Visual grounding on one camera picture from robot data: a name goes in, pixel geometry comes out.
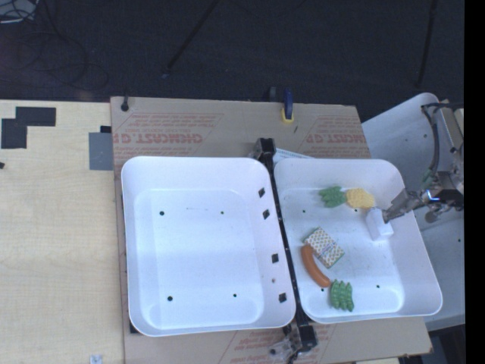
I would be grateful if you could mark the white plastic tray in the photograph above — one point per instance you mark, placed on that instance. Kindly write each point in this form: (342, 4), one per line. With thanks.
(363, 271)
(204, 256)

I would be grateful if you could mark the patterned white carton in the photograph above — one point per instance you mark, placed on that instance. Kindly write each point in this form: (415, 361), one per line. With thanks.
(324, 248)

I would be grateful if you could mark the brown cardboard board red print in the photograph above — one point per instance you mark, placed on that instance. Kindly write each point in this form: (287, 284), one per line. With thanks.
(235, 127)

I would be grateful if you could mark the orange toy sausage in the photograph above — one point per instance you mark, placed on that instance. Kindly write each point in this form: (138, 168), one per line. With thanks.
(311, 267)

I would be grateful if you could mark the green toy pea pods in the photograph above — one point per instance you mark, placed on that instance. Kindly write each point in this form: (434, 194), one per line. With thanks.
(342, 296)

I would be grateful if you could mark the yellow and green toy pineapple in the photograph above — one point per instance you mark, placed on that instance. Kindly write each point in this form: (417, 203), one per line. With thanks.
(358, 198)

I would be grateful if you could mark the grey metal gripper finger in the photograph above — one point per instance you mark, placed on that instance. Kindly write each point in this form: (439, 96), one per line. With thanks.
(394, 215)
(400, 199)

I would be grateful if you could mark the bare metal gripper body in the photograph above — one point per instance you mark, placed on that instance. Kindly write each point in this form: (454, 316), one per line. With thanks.
(445, 182)

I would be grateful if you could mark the small white plastic bottle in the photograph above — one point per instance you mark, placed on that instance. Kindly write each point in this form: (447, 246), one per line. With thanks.
(377, 226)

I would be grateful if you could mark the thin black and white rod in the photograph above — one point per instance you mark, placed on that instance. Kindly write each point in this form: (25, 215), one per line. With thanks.
(285, 237)

